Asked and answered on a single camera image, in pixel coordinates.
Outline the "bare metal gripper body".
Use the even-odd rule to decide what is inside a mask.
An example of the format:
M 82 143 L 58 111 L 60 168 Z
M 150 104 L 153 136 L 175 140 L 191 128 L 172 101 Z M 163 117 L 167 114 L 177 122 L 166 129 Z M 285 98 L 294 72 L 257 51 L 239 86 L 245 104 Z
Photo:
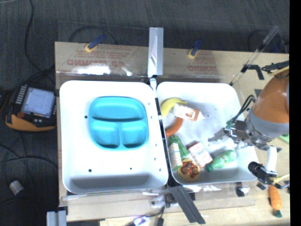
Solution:
M 268 149 L 268 143 L 274 139 L 260 133 L 250 121 L 229 121 L 224 132 L 236 144 L 245 143 L 259 149 Z

